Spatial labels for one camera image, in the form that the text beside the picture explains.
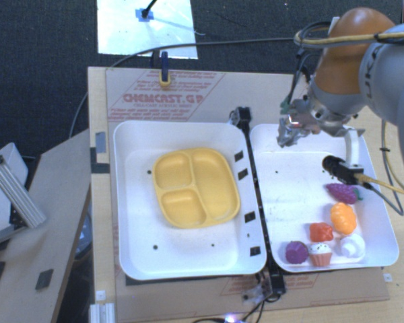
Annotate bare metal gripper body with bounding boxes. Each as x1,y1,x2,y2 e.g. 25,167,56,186
287,96,364,137

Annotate white plastic tray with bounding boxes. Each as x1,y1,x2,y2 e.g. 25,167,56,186
112,119,269,281
249,122,401,273

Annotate thin black and white rod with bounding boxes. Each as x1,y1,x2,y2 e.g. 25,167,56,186
240,122,281,279

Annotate purple toy grapes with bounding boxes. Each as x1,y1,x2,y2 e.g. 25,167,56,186
325,182,364,205

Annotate yellow divided plate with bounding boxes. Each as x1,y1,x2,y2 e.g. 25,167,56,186
151,147,242,229

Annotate brown cardboard board red print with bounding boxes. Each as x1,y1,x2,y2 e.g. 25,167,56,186
105,67,391,313

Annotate orange toy bread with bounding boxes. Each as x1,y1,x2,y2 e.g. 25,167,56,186
330,202,358,236

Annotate orange-red toy cube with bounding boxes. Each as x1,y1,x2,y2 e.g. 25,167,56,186
309,222,335,244

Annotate purple toy tart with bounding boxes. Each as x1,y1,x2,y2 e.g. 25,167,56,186
285,240,310,264

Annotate toy cupcake with white frosting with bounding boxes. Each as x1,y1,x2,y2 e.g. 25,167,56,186
308,242,333,268

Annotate white toy cream swirl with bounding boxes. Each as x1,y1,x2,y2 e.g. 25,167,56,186
339,233,366,259

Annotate black block with thin wires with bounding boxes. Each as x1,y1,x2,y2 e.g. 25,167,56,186
268,273,287,296
229,106,253,126

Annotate black cylinder on white bracket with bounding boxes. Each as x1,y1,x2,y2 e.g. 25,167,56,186
321,126,365,186

